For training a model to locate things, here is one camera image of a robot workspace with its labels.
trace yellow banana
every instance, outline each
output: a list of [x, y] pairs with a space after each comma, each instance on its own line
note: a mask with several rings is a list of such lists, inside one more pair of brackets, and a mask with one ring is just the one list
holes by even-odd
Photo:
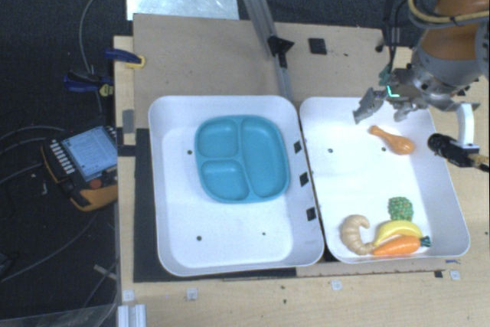
[[386, 224], [382, 224], [380, 226], [380, 229], [377, 232], [376, 240], [373, 242], [373, 245], [377, 247], [383, 240], [386, 240], [387, 238], [396, 234], [401, 234], [404, 236], [415, 236], [417, 238], [423, 237], [422, 231], [413, 222], [404, 220], [389, 221]]

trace toy carrot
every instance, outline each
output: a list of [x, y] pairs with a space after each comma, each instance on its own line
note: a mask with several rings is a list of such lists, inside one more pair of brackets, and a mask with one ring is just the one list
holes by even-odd
[[430, 247], [430, 238], [425, 236], [417, 238], [415, 236], [400, 236], [388, 241], [373, 251], [373, 255], [403, 255], [418, 250], [421, 246]]

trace blue plate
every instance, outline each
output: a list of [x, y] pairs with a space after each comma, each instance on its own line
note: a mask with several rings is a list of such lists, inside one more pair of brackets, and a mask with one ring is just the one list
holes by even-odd
[[201, 185], [217, 201], [268, 201], [289, 186], [283, 138], [263, 117], [210, 119], [198, 128], [194, 143]]

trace white tray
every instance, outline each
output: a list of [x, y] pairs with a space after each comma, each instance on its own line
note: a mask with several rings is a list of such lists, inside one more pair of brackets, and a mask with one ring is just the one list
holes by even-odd
[[[291, 181], [272, 201], [225, 204], [206, 195], [194, 134], [218, 116], [254, 115], [282, 134]], [[176, 276], [300, 267], [323, 254], [324, 238], [296, 109], [278, 96], [165, 96], [149, 110], [158, 256]]]
[[[341, 242], [339, 228], [348, 215], [364, 215], [371, 227], [361, 228], [361, 238], [365, 243], [372, 241], [377, 227], [390, 220], [388, 199], [405, 196], [413, 203], [413, 222], [432, 241], [430, 248], [420, 248], [406, 257], [455, 257], [465, 253], [469, 233], [446, 162], [427, 147], [429, 136], [436, 131], [430, 112], [419, 110], [396, 123], [392, 106], [385, 103], [374, 116], [356, 125], [352, 111], [358, 101], [313, 97], [300, 108], [329, 250], [346, 263], [382, 260], [348, 250]], [[382, 139], [368, 132], [373, 125], [411, 139], [416, 146], [414, 152], [392, 153]]]

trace toy broccoli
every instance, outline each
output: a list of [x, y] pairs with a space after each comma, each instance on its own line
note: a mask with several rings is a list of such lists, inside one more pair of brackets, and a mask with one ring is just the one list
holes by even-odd
[[405, 220], [412, 221], [413, 218], [413, 206], [407, 198], [403, 196], [397, 196], [391, 198], [388, 201], [388, 212], [390, 213], [393, 221]]

